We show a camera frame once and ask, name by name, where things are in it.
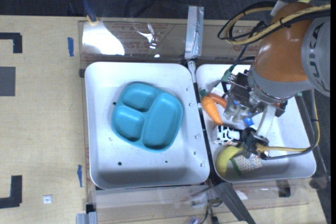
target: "wooden table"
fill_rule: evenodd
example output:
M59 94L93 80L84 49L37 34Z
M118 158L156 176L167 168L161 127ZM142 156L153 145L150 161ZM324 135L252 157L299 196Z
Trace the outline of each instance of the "wooden table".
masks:
M16 68L15 96L0 97L0 197L9 197L11 176L23 178L22 203L0 209L1 223L75 223L76 214L85 212L86 157L78 46L78 23L82 20L0 16L0 32L23 37L22 54L13 53L11 40L0 40L0 66ZM220 25L205 21L205 25L211 24ZM68 37L75 44L73 57ZM52 195L52 203L44 203L45 195ZM309 203L305 205L256 209L250 214L257 223L326 223L316 191L308 189L307 197ZM230 212L218 216L224 223L236 221Z

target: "gray metal leg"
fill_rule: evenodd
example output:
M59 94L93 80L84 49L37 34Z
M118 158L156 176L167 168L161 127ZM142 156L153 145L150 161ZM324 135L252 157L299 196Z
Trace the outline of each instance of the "gray metal leg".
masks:
M249 224L256 224L230 183L221 183L214 189L223 203L239 221L246 221Z

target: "blue tape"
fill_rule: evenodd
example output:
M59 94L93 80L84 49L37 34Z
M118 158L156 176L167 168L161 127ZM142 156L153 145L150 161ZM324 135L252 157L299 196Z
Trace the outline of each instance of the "blue tape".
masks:
M82 166L80 164L78 164L77 175L78 175L78 179L79 179L79 186L82 188L83 187Z
M70 57L74 56L74 53L73 53L73 43L74 43L74 39L71 38L71 37L68 37L68 50L69 50Z

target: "banana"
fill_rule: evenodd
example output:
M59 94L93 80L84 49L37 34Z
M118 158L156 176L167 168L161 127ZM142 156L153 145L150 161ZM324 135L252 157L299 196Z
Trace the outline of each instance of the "banana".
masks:
M216 170L220 176L225 176L229 160L242 150L242 147L228 146L219 154L216 160Z

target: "orange carrot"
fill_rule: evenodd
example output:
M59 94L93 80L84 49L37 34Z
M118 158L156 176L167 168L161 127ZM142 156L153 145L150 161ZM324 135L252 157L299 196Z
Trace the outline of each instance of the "orange carrot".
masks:
M214 120L218 125L223 125L219 112L217 111L216 104L211 97L205 96L202 98L202 106L206 113Z
M226 108L227 100L220 97L219 95L216 95L214 93L209 93L207 96L211 97L212 100L215 101L215 103L220 104L223 108Z

